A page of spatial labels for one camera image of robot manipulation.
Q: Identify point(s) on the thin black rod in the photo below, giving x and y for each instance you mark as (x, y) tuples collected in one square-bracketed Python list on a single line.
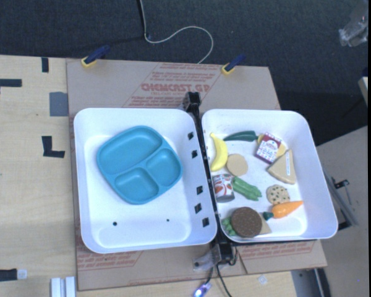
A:
[(201, 135)]

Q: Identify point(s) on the yellow banana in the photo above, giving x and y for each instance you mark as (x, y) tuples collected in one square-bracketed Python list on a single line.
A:
[(220, 156)]

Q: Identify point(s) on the dark green pepper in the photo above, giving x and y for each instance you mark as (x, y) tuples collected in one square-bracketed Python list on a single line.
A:
[(239, 135)]

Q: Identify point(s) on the blue divided plate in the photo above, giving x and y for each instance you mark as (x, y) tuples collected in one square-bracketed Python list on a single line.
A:
[(136, 162)]

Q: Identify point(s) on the tan round biscuit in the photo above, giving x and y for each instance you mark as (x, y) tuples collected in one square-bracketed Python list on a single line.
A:
[(237, 165)]

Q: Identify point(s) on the small red and white can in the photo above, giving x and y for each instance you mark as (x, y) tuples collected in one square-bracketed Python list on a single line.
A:
[(223, 188)]

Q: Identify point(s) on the green beans bunch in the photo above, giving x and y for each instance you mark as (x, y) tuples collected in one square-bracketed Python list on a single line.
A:
[(246, 189)]

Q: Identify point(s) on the red and white carton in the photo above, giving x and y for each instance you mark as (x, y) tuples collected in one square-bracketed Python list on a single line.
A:
[(268, 148)]

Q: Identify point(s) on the brown cardboard board red print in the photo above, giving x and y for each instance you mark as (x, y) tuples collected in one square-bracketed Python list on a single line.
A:
[(111, 85)]

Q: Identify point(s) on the green lettuce leaf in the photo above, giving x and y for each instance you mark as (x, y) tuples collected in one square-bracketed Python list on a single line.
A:
[(227, 226)]

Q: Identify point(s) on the brown burger patty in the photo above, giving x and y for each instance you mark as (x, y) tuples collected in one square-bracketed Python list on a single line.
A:
[(246, 222)]

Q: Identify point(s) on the tan sandwich wedge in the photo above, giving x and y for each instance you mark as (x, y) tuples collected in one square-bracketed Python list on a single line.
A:
[(285, 169)]

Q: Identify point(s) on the chocolate chip cookie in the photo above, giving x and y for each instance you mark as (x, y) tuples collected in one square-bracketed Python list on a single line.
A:
[(277, 194)]

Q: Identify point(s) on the tan bread slice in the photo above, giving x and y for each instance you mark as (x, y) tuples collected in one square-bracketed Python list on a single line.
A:
[(266, 228)]

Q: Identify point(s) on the orange carrot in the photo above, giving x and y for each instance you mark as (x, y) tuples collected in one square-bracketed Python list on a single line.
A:
[(286, 209)]

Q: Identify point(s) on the white plastic tray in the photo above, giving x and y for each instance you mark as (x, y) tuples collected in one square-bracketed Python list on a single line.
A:
[(99, 234), (315, 196)]

